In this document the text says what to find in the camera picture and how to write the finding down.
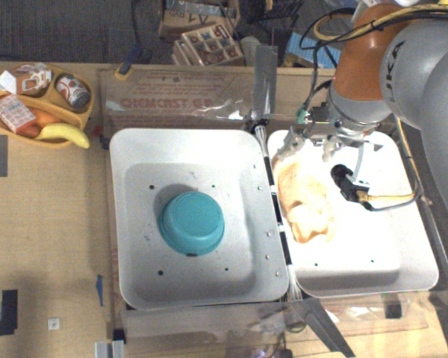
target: teal round object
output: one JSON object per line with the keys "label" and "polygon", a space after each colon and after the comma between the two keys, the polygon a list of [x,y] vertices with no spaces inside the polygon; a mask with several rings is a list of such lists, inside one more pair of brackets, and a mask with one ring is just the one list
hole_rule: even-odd
{"label": "teal round object", "polygon": [[159,231],[180,254],[200,256],[212,252],[224,237],[224,215],[209,195],[191,191],[176,196],[163,208]]}

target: plastic container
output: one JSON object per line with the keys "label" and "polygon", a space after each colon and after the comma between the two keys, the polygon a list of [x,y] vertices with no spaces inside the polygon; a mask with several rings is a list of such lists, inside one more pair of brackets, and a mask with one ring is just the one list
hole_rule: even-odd
{"label": "plastic container", "polygon": [[[70,125],[76,126],[77,128],[83,130],[87,124],[88,118],[93,109],[93,104],[95,101],[95,92],[93,87],[86,82],[82,77],[76,75],[75,73],[69,72],[67,70],[58,68],[57,66],[49,65],[47,66],[52,70],[52,81],[50,82],[45,93],[39,97],[30,97],[28,95],[20,95],[17,97],[19,100],[28,107],[35,107],[53,114],[54,116],[61,119],[62,122],[68,123]],[[55,84],[58,78],[63,75],[73,75],[77,78],[83,85],[90,91],[91,98],[88,104],[84,105],[79,109],[74,109],[68,101],[57,91]],[[3,95],[8,95],[9,92],[0,89],[0,97]],[[15,134],[10,130],[7,125],[0,120],[0,133],[13,137],[15,139],[22,140],[33,145],[43,146],[47,148],[63,148],[72,144],[71,141],[65,139],[43,139],[36,140],[32,138],[27,138],[19,134]]]}
{"label": "plastic container", "polygon": [[185,192],[163,209],[159,231],[176,252],[199,256],[212,252],[224,236],[224,216],[219,204],[201,192]]}

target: snack package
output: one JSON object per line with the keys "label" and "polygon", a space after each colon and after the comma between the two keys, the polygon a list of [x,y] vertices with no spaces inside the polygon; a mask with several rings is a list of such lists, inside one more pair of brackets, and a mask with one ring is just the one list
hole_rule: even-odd
{"label": "snack package", "polygon": [[52,81],[52,71],[44,63],[23,63],[0,75],[0,89],[12,94],[40,95]]}
{"label": "snack package", "polygon": [[0,119],[17,133],[37,121],[37,117],[26,107],[18,97],[6,95],[0,98]]}

